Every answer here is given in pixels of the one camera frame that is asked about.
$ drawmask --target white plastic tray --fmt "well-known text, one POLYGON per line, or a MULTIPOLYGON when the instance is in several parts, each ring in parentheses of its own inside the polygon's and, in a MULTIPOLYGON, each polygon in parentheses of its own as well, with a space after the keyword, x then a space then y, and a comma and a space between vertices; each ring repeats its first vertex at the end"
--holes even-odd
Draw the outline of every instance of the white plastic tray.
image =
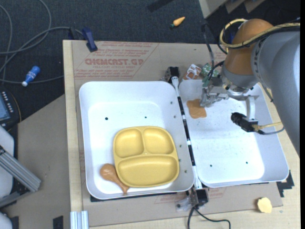
MULTIPOLYGON (((200 181, 208 187, 281 181, 289 169, 277 134, 247 133, 231 121, 231 114, 247 115, 245 101, 221 100, 205 108, 207 117, 193 119, 186 102, 201 99, 202 81, 186 80, 179 85, 185 117, 200 181)), ((259 125, 272 123, 263 92, 256 85, 247 95, 255 100, 259 125)), ((275 131, 269 127, 266 132, 275 131)))
POLYGON ((174 88, 162 81, 88 82, 79 91, 84 139, 86 184, 97 199, 186 191, 194 181, 183 120, 174 88), (112 142, 118 131, 133 126, 159 126, 175 142, 180 172, 169 184, 130 188, 126 195, 100 176, 105 163, 114 165, 112 142))

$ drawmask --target toy chicken leg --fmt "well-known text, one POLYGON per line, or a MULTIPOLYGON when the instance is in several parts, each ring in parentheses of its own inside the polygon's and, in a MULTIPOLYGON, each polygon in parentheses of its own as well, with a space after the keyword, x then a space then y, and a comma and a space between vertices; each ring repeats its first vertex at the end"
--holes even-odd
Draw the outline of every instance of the toy chicken leg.
POLYGON ((129 186, 123 184, 121 180, 119 179, 115 167, 111 164, 105 164, 100 169, 100 175, 108 181, 112 181, 119 185, 119 187, 122 189, 123 193, 126 194, 127 190, 129 189, 129 186))
POLYGON ((174 20, 173 23, 170 25, 170 27, 173 28, 175 26, 180 25, 183 22, 184 19, 185 19, 185 17, 181 17, 181 18, 178 18, 178 19, 174 20))

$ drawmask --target orange toy food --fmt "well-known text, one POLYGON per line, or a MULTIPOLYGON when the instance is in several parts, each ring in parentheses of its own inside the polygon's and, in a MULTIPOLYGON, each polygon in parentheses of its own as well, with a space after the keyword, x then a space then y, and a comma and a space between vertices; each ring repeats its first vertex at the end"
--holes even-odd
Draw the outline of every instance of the orange toy food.
POLYGON ((119 177, 116 173, 115 167, 113 165, 111 165, 111 164, 103 165, 102 168, 100 169, 100 175, 105 180, 112 181, 112 182, 116 183, 117 185, 119 185, 124 194, 127 193, 129 186, 127 186, 121 182, 121 180, 119 179, 119 177))
POLYGON ((171 24, 171 27, 175 27, 175 26, 180 25, 183 22, 184 19, 185 19, 185 17, 181 17, 181 18, 178 18, 178 19, 174 20, 173 23, 171 24))
POLYGON ((190 116, 193 119, 197 118, 205 118, 206 117, 206 111, 205 108, 200 106, 200 100, 195 99, 193 101, 187 101, 186 102, 187 107, 189 108, 190 116))

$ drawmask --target blue bottle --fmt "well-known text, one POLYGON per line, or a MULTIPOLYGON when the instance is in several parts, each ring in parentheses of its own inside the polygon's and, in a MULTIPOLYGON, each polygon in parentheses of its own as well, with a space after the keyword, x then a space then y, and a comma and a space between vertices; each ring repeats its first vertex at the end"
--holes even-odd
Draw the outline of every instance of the blue bottle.
POLYGON ((34 80, 37 74, 40 72, 40 68, 38 66, 33 66, 32 69, 25 76, 25 80, 22 82, 23 86, 27 86, 29 82, 34 80))

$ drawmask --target dark gray carpet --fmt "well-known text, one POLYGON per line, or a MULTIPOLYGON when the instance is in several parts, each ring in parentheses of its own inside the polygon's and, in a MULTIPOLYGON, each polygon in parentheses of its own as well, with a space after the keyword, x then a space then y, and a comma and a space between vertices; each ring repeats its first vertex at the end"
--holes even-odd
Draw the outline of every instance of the dark gray carpet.
MULTIPOLYGON (((205 22, 198 0, 43 0, 52 15, 52 27, 67 26, 92 30, 95 40, 129 42, 205 43, 201 26, 205 22), (173 19, 187 16, 179 28, 170 29, 173 19)), ((36 34, 48 28, 48 14, 37 0, 0 0, 11 16, 13 38, 11 50, 20 48, 36 34)), ((266 0, 248 14, 240 5, 231 14, 221 6, 207 22, 218 35, 222 27, 236 18, 261 18, 273 24, 285 23, 300 16, 300 0, 266 0)), ((0 9, 0 51, 7 50, 10 24, 0 9)), ((27 71, 38 65, 41 81, 63 75, 62 40, 67 30, 52 31, 38 46, 18 53, 7 65, 5 80, 21 82, 27 71)), ((208 31, 209 43, 215 43, 208 31)), ((0 56, 0 68, 5 55, 0 56)), ((63 78, 47 83, 4 83, 20 106, 25 119, 64 94, 63 78)))

